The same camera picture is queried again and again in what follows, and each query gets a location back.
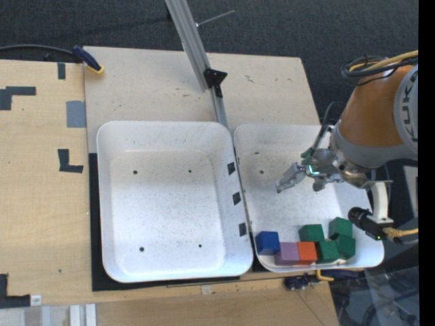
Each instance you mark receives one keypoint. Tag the orange cube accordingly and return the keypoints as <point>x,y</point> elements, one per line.
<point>307,252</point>

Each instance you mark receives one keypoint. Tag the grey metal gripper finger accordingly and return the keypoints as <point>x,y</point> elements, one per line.
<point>291,178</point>
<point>323,182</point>

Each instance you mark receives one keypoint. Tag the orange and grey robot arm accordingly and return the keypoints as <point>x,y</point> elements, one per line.
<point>370,114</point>

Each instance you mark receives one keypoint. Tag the black cylinder on white bracket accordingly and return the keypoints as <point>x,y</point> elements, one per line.
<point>368,221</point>

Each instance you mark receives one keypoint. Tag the purple cube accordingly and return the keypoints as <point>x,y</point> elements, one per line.
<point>289,252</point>

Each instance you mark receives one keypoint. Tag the white plastic tray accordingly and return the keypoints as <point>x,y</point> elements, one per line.
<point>299,209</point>
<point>170,209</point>

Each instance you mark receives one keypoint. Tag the pale wood board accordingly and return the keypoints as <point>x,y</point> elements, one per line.
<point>153,87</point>

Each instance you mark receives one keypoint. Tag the blue cube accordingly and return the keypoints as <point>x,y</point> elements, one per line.
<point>267,242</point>

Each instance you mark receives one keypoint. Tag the green cube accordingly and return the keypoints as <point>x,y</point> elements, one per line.
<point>311,233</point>
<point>328,250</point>
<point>340,227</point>
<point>347,246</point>

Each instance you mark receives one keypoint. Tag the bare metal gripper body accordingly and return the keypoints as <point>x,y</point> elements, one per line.
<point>328,163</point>

